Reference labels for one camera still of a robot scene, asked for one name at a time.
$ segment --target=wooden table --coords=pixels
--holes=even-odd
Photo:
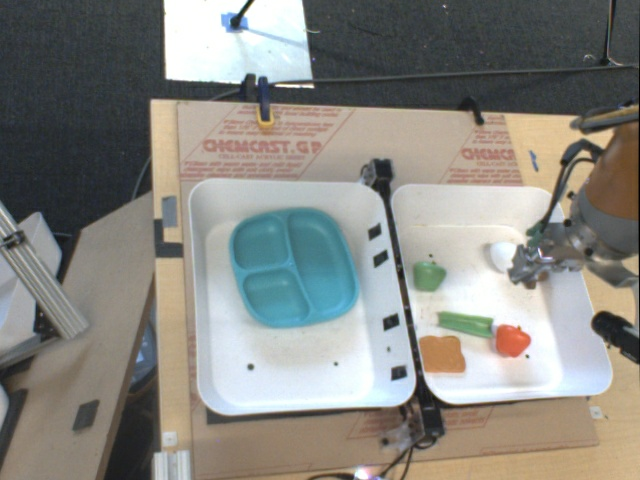
[[[525,185],[552,191],[559,158],[568,144],[577,140],[569,129],[569,116],[505,115],[513,149]],[[178,119],[175,101],[152,104],[152,149],[154,219],[162,220],[163,198],[180,194],[178,166]],[[590,136],[590,140],[606,145],[610,133]],[[534,169],[530,152],[536,155]],[[579,166],[570,182],[577,190],[589,168]],[[568,214],[567,201],[562,203]],[[182,217],[177,212],[173,225],[160,227],[160,238],[166,244],[182,243]],[[630,262],[637,271],[637,258]],[[584,274],[596,311],[611,310],[634,320],[634,301],[630,290],[615,290],[591,275]],[[167,441],[167,452],[190,450],[192,428],[190,418],[189,372],[185,319],[184,264],[171,253],[156,261],[158,301],[158,341],[160,375],[160,427],[171,430],[177,442]],[[593,397],[589,404],[602,413],[596,421],[600,444],[596,447],[536,451],[510,455],[470,457],[455,460],[415,462],[408,478],[491,479],[496,478],[635,478],[640,471],[640,383],[638,367],[615,349],[609,351],[613,367],[611,388]],[[265,479],[302,480],[309,472],[262,476]]]
[[[0,479],[104,477],[151,310],[151,212],[146,195],[82,230],[63,287],[90,326],[3,381],[27,395]],[[92,405],[95,419],[74,430]]]

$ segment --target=black clamp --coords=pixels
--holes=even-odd
[[[10,235],[2,238],[2,240],[0,241],[0,249],[2,249],[3,247],[6,247],[7,249],[13,249],[15,246],[20,245],[25,240],[26,237],[24,235],[24,231],[14,231]]]
[[[484,117],[482,117],[482,112],[480,112],[480,105],[476,99],[472,96],[467,96],[462,100],[460,105],[458,105],[458,110],[470,110],[473,112],[473,118],[476,121],[478,126],[482,126],[484,124]]]
[[[240,84],[240,99],[248,102],[258,102],[256,119],[260,128],[271,128],[275,124],[273,110],[271,110],[271,95],[269,94],[269,80],[266,76],[258,78],[249,73]]]
[[[591,320],[591,328],[606,343],[619,348],[627,359],[640,363],[638,331],[630,322],[608,311],[600,311]]]
[[[365,185],[379,191],[393,180],[393,163],[388,158],[375,158],[362,166],[360,177]]]
[[[35,318],[33,320],[33,332],[40,335],[41,340],[60,336],[56,328],[44,314],[44,311],[36,304]]]

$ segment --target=toy sink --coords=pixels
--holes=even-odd
[[[241,222],[229,242],[245,306],[272,327],[296,327],[346,313],[358,297],[349,247],[324,212],[297,208]]]
[[[458,335],[467,363],[461,374],[421,372],[440,400],[590,396],[609,387],[611,365],[590,327],[582,274],[554,274],[527,290],[487,255],[494,242],[525,242],[549,198],[531,187],[405,185],[394,192],[411,332]],[[409,399],[416,371],[379,194],[357,183],[210,179],[191,191],[188,215],[197,381],[211,410],[376,408]],[[551,220],[562,219],[557,207]],[[433,292],[415,288],[413,265],[425,261],[446,270]],[[322,264],[332,276],[311,272]],[[289,309],[274,310],[282,305]],[[526,356],[499,356],[489,339],[440,328],[439,311],[520,325],[532,343]]]
[[[207,407],[247,415],[411,397],[414,363],[376,192],[209,179],[191,191],[188,215]]]

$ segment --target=metal bracket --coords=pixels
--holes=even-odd
[[[182,258],[184,247],[179,242],[164,241],[164,225],[162,219],[154,219],[153,235],[156,245],[156,258]]]
[[[7,235],[2,238],[0,242],[0,248],[13,249],[16,245],[20,245],[22,242],[26,240],[24,236],[24,231],[19,229],[18,231],[14,231],[10,235]]]
[[[411,305],[409,303],[409,292],[407,290],[404,267],[402,265],[402,256],[400,254],[400,242],[398,241],[393,209],[391,208],[391,180],[393,177],[393,164],[389,159],[374,159],[365,165],[361,171],[361,179],[363,183],[378,192],[382,198],[382,202],[384,203],[385,212],[387,214],[387,223],[389,226],[389,237],[393,248],[396,271],[398,273],[398,284],[400,286],[400,295],[402,297],[405,321],[407,322],[407,332],[409,334],[409,342],[411,344],[411,353],[413,355],[413,362],[416,370],[415,396],[418,398],[420,404],[420,415],[422,418],[425,436],[437,438],[444,435],[444,423],[440,408],[437,406],[435,398],[427,387],[427,383],[422,372],[420,348],[418,346],[418,338],[416,337],[413,324],[413,314],[411,313]]]
[[[189,450],[153,454],[153,480],[192,480]]]
[[[388,430],[380,436],[380,445],[383,450],[402,453],[423,438],[424,429],[419,409],[419,402],[415,397],[400,407],[400,413],[403,415],[400,426]]]

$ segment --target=black cable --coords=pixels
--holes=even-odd
[[[220,94],[216,94],[213,98],[210,98],[208,101],[224,100],[226,98],[230,98],[231,96],[237,96],[239,94],[240,94],[240,89],[229,89],[228,91],[221,92]]]
[[[551,195],[551,201],[549,201],[549,208],[547,212],[544,214],[542,219],[540,220],[542,227],[540,228],[540,232],[543,232],[547,225],[549,224],[549,220],[551,220],[551,214],[553,213],[554,208],[560,201],[563,192],[567,188],[567,183],[569,182],[569,178],[571,177],[571,173],[575,169],[576,165],[583,162],[595,163],[592,158],[578,158],[573,160],[568,165],[563,165],[560,170],[560,174],[558,175],[558,179],[556,181],[556,186],[553,189],[553,193]]]
[[[411,459],[413,457],[413,450],[415,450],[415,446],[412,446],[409,449],[409,453],[407,454],[407,462],[405,462],[404,470],[402,471],[400,480],[404,480],[405,478],[407,478],[407,473],[409,473],[409,466],[411,466]]]
[[[138,197],[138,192],[140,191],[140,185],[142,184],[142,180],[144,179],[144,175],[147,173],[149,166],[151,165],[151,157],[148,157],[142,166],[142,170],[138,175],[138,179],[136,180],[136,184],[133,186],[133,192],[131,193],[131,200],[133,201],[136,197]]]
[[[377,476],[379,476],[380,478],[384,478],[384,476],[391,471],[393,468],[395,468],[398,464],[400,464],[400,462],[402,462],[402,460],[407,456],[407,454],[413,450],[413,446],[410,446],[409,448],[407,448],[405,451],[403,451],[400,455],[398,455],[396,457],[396,459],[389,464],[386,468],[384,468],[382,471],[380,471],[380,473],[378,473]]]
[[[421,441],[418,441],[416,444],[413,445],[413,447],[416,450],[428,450],[429,448],[433,448],[437,442],[438,442],[438,438],[434,437],[428,443],[425,443],[425,444],[421,444]]]
[[[320,480],[321,478],[337,478],[338,480],[353,480],[353,474],[351,473],[325,473],[315,476],[310,476],[307,480]]]
[[[462,78],[476,76],[508,76],[508,75],[544,75],[553,73],[579,73],[585,71],[603,71],[612,69],[638,69],[635,64],[624,64],[622,66],[591,66],[576,68],[546,68],[546,69],[502,69],[494,71],[462,71],[452,73],[416,73],[410,75],[389,75],[389,76],[364,76],[351,78],[316,78],[306,80],[287,80],[282,82],[271,82],[270,87],[284,85],[305,85],[305,84],[355,84],[355,83],[378,83],[378,82],[403,82],[410,80],[428,80],[434,78]]]

